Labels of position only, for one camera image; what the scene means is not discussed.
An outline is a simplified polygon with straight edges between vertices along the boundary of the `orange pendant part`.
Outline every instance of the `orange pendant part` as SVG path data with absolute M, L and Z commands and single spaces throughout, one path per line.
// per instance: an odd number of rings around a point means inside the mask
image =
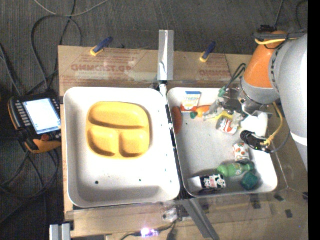
M 272 34 L 286 34 L 286 32 L 275 31 Z M 267 48 L 263 44 L 259 44 L 244 73 L 244 80 L 249 85 L 259 88 L 272 88 L 269 80 L 269 62 L 275 48 L 281 43 L 283 41 L 267 44 Z

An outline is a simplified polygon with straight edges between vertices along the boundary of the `controller screen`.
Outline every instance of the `controller screen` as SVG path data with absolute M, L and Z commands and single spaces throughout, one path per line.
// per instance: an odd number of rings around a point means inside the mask
M 61 120 L 49 98 L 22 103 L 38 135 L 61 129 Z

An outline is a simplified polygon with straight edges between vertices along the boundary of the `soda can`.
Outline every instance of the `soda can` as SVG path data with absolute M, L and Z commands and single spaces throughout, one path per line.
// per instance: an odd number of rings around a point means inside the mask
M 240 164 L 250 162 L 249 146 L 244 142 L 236 143 L 233 146 L 234 160 Z
M 231 123 L 232 123 L 231 120 L 222 116 L 219 118 L 218 122 L 216 122 L 215 128 L 217 130 L 224 132 L 224 133 L 234 135 L 237 132 L 238 127 L 231 127 Z

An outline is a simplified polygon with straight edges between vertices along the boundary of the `white cable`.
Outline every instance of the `white cable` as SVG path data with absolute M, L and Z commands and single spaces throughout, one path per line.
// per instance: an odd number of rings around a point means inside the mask
M 38 2 L 38 0 L 34 0 L 41 8 L 43 8 L 44 10 L 46 10 L 48 13 L 50 13 L 50 14 L 52 14 L 52 15 L 59 15 L 59 14 L 57 14 L 57 13 L 55 13 L 55 12 L 53 12 L 53 11 L 50 11 L 49 9 L 47 9 L 47 8 L 45 8 L 41 3 L 39 3 Z M 75 17 L 75 16 L 81 16 L 81 15 L 84 15 L 84 14 L 86 14 L 86 13 L 88 13 L 88 12 L 90 12 L 90 11 L 92 11 L 93 9 L 95 9 L 95 8 L 97 8 L 97 7 L 99 7 L 99 6 L 101 6 L 101 5 L 103 5 L 103 4 L 105 4 L 106 2 L 108 2 L 108 1 L 110 1 L 110 0 L 105 0 L 105 1 L 103 1 L 103 2 L 101 2 L 101 3 L 99 3 L 99 4 L 97 4 L 96 6 L 94 6 L 94 7 L 92 7 L 92 8 L 90 8 L 90 9 L 88 9 L 88 10 L 86 10 L 86 11 L 84 11 L 84 12 L 81 12 L 81 13 L 77 13 L 77 14 L 71 14 L 71 15 L 59 15 L 59 16 L 63 16 L 63 17 Z

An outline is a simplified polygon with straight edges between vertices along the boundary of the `handheld controller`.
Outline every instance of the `handheld controller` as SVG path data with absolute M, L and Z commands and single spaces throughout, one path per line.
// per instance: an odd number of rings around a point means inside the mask
M 18 138 L 35 154 L 61 146 L 60 104 L 50 93 L 12 97 L 8 110 Z

